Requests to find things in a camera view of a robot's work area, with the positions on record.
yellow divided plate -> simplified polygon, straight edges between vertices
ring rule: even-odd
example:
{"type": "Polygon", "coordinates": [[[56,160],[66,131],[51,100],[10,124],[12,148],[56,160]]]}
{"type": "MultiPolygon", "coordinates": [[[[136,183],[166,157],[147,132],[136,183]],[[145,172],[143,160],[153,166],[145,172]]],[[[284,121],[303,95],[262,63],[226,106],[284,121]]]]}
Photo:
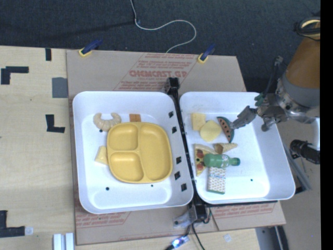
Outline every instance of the yellow divided plate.
{"type": "Polygon", "coordinates": [[[107,152],[112,174],[123,182],[158,182],[172,171],[168,135],[153,123],[124,122],[113,126],[108,132],[107,152]]]}

cardboard box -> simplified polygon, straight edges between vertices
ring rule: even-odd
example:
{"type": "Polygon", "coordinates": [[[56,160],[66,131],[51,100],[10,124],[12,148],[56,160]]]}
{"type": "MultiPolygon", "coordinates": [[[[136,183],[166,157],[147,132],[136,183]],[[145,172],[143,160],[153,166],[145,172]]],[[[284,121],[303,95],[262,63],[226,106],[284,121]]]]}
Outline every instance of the cardboard box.
{"type": "MultiPolygon", "coordinates": [[[[236,57],[209,56],[205,64],[197,55],[93,51],[83,58],[67,51],[76,244],[93,244],[161,236],[182,235],[174,218],[187,206],[95,215],[78,199],[72,100],[83,91],[159,91],[168,77],[180,80],[182,95],[190,91],[246,91],[236,57]]],[[[212,219],[197,232],[225,231],[285,224],[280,202],[212,207],[212,219]]]]}

toy wine bottle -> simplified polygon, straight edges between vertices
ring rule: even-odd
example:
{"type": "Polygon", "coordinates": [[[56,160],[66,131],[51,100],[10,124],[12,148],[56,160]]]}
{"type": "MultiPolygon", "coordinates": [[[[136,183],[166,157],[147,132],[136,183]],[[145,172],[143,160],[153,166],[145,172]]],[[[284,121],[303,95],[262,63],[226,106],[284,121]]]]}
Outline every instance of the toy wine bottle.
{"type": "Polygon", "coordinates": [[[226,168],[228,166],[239,166],[240,159],[237,157],[231,158],[225,154],[206,154],[203,157],[203,162],[206,167],[226,168]]]}

dark background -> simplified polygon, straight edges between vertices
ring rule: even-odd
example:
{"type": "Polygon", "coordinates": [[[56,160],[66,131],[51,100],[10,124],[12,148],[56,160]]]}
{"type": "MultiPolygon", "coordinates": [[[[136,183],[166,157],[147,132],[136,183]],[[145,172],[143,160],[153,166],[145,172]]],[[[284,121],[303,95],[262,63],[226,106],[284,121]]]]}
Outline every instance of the dark background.
{"type": "MultiPolygon", "coordinates": [[[[197,37],[170,53],[237,56],[248,91],[262,92],[276,56],[281,70],[302,37],[294,25],[320,15],[321,0],[133,0],[140,24],[155,28],[175,19],[191,22],[197,37]]],[[[130,0],[0,0],[0,45],[164,53],[194,35],[186,23],[158,31],[134,24],[130,0]]]]}

wooden surface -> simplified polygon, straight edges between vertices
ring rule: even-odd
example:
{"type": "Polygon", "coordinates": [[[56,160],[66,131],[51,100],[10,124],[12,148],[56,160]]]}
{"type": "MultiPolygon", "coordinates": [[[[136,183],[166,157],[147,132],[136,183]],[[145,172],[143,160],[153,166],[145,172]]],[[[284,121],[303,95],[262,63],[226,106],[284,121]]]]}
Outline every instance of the wooden surface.
{"type": "MultiPolygon", "coordinates": [[[[32,235],[0,239],[0,249],[51,249],[55,233],[74,232],[72,164],[67,98],[52,97],[52,78],[67,77],[66,51],[0,46],[0,68],[29,66],[0,85],[0,210],[7,226],[32,235]],[[64,133],[47,132],[45,115],[64,133]]],[[[199,234],[206,249],[259,249],[255,229],[199,234]],[[230,242],[224,238],[229,235],[230,242]]],[[[175,237],[76,246],[75,249],[165,249],[175,237]]],[[[194,235],[182,249],[200,249],[194,235]]]]}

